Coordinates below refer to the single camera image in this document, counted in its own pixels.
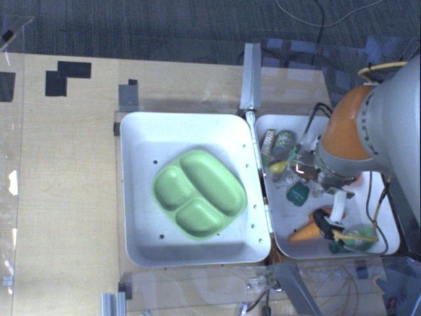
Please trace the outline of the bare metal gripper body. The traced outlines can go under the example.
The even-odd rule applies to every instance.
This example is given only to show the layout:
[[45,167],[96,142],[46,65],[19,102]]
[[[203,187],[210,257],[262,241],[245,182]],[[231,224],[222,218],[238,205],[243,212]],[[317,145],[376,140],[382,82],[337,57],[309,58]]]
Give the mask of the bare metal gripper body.
[[342,189],[355,181],[354,176],[340,176],[331,171],[315,151],[304,151],[295,159],[295,172],[301,178],[319,184],[323,190]]

